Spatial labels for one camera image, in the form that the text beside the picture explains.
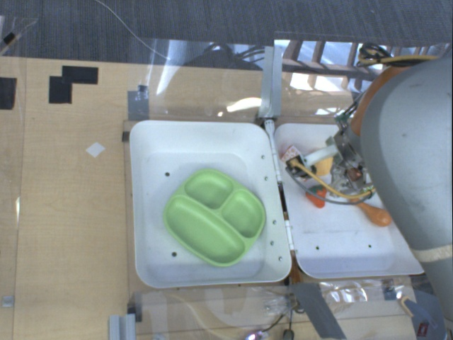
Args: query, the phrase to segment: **white plastic tray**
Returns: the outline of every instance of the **white plastic tray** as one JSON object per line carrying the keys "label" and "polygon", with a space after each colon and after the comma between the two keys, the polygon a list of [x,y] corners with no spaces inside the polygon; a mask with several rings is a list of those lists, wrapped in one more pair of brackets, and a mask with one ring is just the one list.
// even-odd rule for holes
{"label": "white plastic tray", "polygon": [[[291,145],[302,154],[324,147],[335,125],[288,123],[279,126],[275,141],[279,155]],[[315,278],[397,276],[422,273],[405,239],[394,223],[373,225],[359,208],[327,203],[316,208],[280,162],[297,261]],[[376,195],[369,204],[383,208]]]}
{"label": "white plastic tray", "polygon": [[[130,134],[135,264],[155,288],[283,279],[291,268],[269,139],[247,123],[143,121]],[[199,169],[223,171],[247,187],[266,211],[263,231],[242,260],[214,267],[187,251],[165,229],[167,200]]]}

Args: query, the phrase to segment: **gray carpet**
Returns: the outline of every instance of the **gray carpet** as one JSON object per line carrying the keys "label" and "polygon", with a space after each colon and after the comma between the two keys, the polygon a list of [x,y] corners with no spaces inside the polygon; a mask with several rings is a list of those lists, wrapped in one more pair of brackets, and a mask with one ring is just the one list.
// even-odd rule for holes
{"label": "gray carpet", "polygon": [[[320,37],[419,46],[452,40],[453,0],[101,1],[144,39],[272,45],[276,37]],[[0,0],[0,15],[39,19],[30,57],[143,62],[149,56],[94,1]]]}

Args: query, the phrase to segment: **wooden table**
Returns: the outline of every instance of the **wooden table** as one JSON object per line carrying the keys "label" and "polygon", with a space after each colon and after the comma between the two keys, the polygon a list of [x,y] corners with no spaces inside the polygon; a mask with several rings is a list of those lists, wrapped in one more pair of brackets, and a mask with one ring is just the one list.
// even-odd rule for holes
{"label": "wooden table", "polygon": [[[17,98],[23,104],[0,111],[2,154],[17,156],[23,145],[21,165],[20,157],[8,161],[12,182],[21,183],[16,273],[16,242],[10,239],[17,223],[0,223],[0,295],[15,291],[16,297],[14,308],[0,308],[0,339],[107,339],[108,317],[124,315],[129,300],[122,143],[127,92],[136,91],[138,84],[149,85],[156,106],[151,113],[157,118],[200,113],[212,120],[252,120],[256,108],[232,113],[224,108],[225,103],[259,97],[261,73],[5,57],[0,63],[0,77],[18,78]],[[61,76],[63,65],[98,67],[98,84],[75,84],[72,104],[49,104],[49,77]],[[178,83],[165,90],[165,77],[172,74]],[[166,93],[157,94],[159,89]],[[348,97],[327,95],[326,107],[338,99],[346,102]],[[289,95],[285,100],[287,115],[294,110],[311,112],[320,104],[313,97],[303,107]],[[17,130],[22,130],[22,138],[11,140]],[[96,158],[86,151],[95,142],[105,147]],[[0,194],[5,198],[15,190]],[[0,203],[3,213],[14,215],[10,200]],[[213,300],[208,305],[237,312],[244,304],[243,294],[242,287],[226,289],[222,303]],[[167,321],[166,339],[240,339],[246,332],[215,319],[206,310],[207,300],[186,295],[181,292],[179,300],[167,301],[161,309],[159,302],[150,302],[151,311]],[[259,296],[253,301],[258,309],[263,306]],[[349,339],[415,338],[410,318],[395,301],[354,304],[338,318]],[[273,318],[266,319],[271,323]],[[253,321],[251,329],[256,328]],[[279,336],[283,326],[271,334]],[[293,329],[296,339],[318,339],[306,315],[294,317]]]}

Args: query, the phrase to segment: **white band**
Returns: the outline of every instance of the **white band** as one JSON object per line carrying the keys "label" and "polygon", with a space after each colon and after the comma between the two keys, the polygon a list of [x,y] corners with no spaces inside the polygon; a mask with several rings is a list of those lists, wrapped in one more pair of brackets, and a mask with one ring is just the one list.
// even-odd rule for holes
{"label": "white band", "polygon": [[425,249],[424,251],[419,251],[417,249],[411,249],[411,251],[413,256],[416,257],[419,262],[423,263],[441,261],[453,256],[451,244],[433,249]]}

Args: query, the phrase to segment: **green divided plate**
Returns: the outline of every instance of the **green divided plate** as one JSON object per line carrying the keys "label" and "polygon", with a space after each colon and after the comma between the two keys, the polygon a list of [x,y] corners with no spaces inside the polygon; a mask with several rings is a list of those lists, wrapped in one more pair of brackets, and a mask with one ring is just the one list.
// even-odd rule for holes
{"label": "green divided plate", "polygon": [[167,202],[166,229],[185,248],[213,266],[231,266],[251,248],[265,223],[260,200],[226,174],[203,169]]}

